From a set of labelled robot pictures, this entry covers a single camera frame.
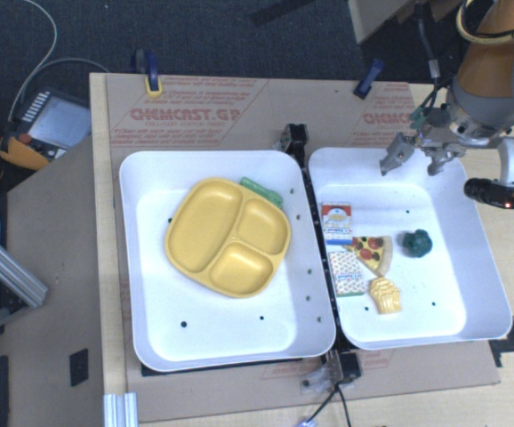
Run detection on green toy broccoli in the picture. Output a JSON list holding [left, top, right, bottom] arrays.
[[401, 229, 434, 260]]

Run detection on green toy pea pod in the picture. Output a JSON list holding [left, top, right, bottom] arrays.
[[239, 176, 285, 210]]

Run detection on black block with thin wires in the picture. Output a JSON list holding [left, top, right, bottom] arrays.
[[277, 123, 309, 156], [322, 350, 365, 385]]

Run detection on white plastic tray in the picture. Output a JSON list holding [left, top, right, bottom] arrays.
[[118, 149, 338, 374], [307, 146, 514, 351]]

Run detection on red and white carton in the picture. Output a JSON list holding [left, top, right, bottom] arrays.
[[320, 201, 354, 246]]

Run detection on brown cardboard board, red print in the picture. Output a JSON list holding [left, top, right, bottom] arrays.
[[105, 74, 502, 424]]

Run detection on white red-dotted packet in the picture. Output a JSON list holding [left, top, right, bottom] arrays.
[[327, 250, 367, 299]]

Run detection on yellow divided plate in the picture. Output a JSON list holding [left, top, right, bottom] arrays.
[[164, 176, 293, 300]]

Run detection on yellow toy fries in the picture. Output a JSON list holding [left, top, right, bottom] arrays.
[[368, 276, 403, 316]]

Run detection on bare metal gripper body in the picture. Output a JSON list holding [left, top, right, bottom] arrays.
[[415, 112, 510, 159]]

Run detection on toy pizza slice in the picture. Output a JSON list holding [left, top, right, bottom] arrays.
[[342, 234, 394, 279]]

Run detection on black cylinder on white bracket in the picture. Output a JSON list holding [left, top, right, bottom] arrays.
[[462, 136, 514, 212]]

